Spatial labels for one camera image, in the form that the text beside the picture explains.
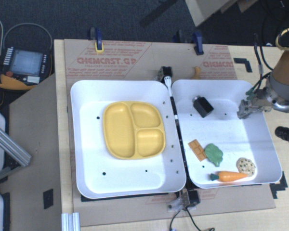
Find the white tray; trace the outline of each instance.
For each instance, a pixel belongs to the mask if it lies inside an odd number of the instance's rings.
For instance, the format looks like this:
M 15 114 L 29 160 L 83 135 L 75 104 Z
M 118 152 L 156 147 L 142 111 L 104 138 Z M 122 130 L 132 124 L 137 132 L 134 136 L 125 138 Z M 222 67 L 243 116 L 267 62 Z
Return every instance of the white tray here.
M 103 135 L 103 112 L 111 103 L 140 101 L 160 112 L 166 147 L 155 157 L 122 160 L 112 156 Z M 76 178 L 91 199 L 177 192 L 186 174 L 167 88 L 157 81 L 81 80 L 71 89 Z
M 241 80 L 178 80 L 172 86 L 176 103 L 188 172 L 200 188 L 273 183 L 280 180 L 282 169 L 263 113 L 247 119 L 237 117 L 245 92 L 252 85 Z M 214 110 L 202 118 L 193 107 L 193 99 L 205 97 Z M 213 143 L 223 151 L 223 160 L 216 167 L 208 159 L 199 161 L 188 143 L 197 139 L 205 148 Z M 255 175 L 231 183 L 211 181 L 210 174 L 222 170 L 235 171 L 240 157 L 256 165 Z

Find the yellow plate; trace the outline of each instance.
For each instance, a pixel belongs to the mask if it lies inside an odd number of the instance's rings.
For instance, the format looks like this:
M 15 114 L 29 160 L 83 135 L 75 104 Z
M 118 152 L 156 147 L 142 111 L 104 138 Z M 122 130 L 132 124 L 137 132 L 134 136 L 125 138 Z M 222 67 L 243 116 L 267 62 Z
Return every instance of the yellow plate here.
M 165 148 L 165 129 L 158 109 L 144 102 L 116 102 L 103 114 L 109 152 L 120 159 L 156 156 Z

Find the black floor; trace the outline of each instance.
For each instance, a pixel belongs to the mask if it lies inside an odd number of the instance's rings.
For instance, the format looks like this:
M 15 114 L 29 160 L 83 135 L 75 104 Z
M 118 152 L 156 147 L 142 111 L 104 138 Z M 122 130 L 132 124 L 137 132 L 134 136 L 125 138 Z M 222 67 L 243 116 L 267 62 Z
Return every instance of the black floor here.
M 184 0 L 0 0 L 0 20 L 6 33 L 14 25 L 35 23 L 45 27 L 53 39 L 87 39 L 98 26 L 105 40 L 171 42 L 182 30 L 185 41 L 199 31 L 209 44 L 253 45 L 257 33 L 263 45 L 289 27 L 289 0 L 260 0 L 244 13 L 235 4 L 217 12 L 197 28 Z M 48 49 L 45 31 L 20 26 L 4 41 L 5 47 Z M 17 94 L 9 94 L 10 101 Z

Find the robotic claw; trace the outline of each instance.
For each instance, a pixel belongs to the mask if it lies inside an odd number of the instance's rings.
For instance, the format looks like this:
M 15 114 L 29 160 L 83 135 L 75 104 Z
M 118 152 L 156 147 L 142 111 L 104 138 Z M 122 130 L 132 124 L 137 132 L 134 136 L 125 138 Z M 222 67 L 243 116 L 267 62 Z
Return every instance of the robotic claw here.
M 289 113 L 289 50 L 283 52 L 275 68 L 263 79 L 266 79 L 263 89 L 260 89 L 259 84 L 257 89 L 255 85 L 246 93 L 248 97 L 240 103 L 238 118 L 245 119 L 252 113 L 269 112 L 272 109 Z M 289 136 L 285 135 L 289 133 L 289 128 L 282 129 L 282 132 L 280 128 L 276 129 L 276 135 L 289 141 Z

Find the toy carrot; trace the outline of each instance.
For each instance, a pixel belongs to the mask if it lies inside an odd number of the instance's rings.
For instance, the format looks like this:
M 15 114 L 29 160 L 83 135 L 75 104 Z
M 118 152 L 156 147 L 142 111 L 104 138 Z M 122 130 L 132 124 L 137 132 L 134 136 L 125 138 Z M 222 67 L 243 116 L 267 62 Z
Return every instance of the toy carrot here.
M 247 177 L 247 174 L 231 171 L 221 171 L 218 175 L 210 174 L 211 180 L 220 180 L 222 182 L 231 182 Z

